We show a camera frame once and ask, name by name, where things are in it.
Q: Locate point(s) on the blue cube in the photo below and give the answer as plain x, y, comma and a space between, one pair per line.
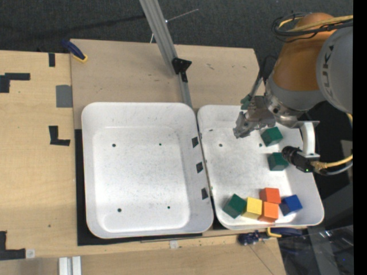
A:
292, 204

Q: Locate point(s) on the white plastic tray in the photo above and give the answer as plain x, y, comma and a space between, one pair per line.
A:
241, 170
143, 176

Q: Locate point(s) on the orange cube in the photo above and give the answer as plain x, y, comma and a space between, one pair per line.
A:
270, 195
269, 211

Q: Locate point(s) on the green cube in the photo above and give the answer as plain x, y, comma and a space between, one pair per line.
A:
272, 136
234, 206
277, 162

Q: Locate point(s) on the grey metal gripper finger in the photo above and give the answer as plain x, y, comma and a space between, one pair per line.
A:
251, 128
240, 126

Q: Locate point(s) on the black cylinder on white bracket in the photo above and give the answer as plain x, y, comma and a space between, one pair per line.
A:
299, 157

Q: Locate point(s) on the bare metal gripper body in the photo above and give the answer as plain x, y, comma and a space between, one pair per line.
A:
265, 114

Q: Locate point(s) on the yellow cube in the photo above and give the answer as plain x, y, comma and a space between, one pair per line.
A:
253, 208

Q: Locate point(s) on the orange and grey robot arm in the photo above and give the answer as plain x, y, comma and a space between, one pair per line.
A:
301, 64

